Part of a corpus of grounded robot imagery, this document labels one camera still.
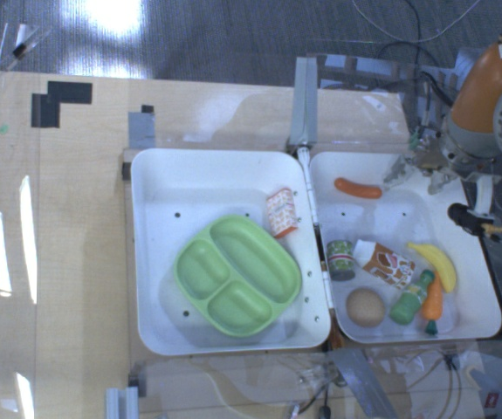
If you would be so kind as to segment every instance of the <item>green tray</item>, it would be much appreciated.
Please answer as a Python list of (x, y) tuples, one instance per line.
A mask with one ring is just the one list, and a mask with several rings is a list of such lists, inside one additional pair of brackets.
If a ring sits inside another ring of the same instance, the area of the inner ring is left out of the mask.
[(301, 288), (301, 272), (289, 253), (252, 220), (223, 216), (179, 252), (175, 281), (218, 330), (248, 337), (292, 303)]

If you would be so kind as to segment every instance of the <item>sausage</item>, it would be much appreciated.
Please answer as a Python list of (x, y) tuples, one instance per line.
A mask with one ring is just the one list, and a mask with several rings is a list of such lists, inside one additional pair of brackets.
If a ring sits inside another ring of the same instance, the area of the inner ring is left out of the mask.
[(359, 183), (350, 182), (342, 177), (338, 177), (334, 180), (334, 186), (339, 191), (355, 197), (364, 199), (379, 199), (382, 197), (382, 189), (378, 186), (361, 185)]

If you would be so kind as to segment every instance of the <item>toy bottle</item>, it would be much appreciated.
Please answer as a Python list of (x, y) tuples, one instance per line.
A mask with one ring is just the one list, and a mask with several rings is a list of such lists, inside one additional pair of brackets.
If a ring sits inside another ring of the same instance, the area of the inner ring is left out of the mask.
[(419, 281), (408, 285), (396, 304), (390, 309), (390, 318), (399, 325), (408, 325), (427, 298), (427, 286), (435, 275), (431, 270), (424, 270)]

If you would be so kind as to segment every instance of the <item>dark floor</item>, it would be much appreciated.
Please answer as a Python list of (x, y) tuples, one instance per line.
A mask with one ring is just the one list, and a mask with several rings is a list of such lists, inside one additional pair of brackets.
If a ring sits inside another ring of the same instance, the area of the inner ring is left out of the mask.
[[(403, 0), (356, 1), (386, 31), (416, 40), (414, 12)], [(410, 1), (427, 38), (476, 0)], [(394, 42), (351, 0), (0, 0), (0, 37), (4, 23), (51, 30), (21, 70), (289, 86), (298, 56), (346, 53), (346, 40)], [(482, 0), (423, 47), (452, 67), (460, 48), (485, 47), (500, 33), (502, 0)], [(361, 54), (361, 45), (353, 47)], [(384, 54), (413, 61), (415, 49), (401, 44)], [(425, 53), (420, 60), (432, 62)]]

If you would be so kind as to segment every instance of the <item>banana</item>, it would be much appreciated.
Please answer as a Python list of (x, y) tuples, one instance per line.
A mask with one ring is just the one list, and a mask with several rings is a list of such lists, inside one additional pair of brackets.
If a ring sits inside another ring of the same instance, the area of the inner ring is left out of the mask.
[(408, 247), (417, 251), (437, 270), (444, 291), (450, 293), (457, 284), (457, 272), (450, 258), (433, 244), (414, 244), (408, 242)]

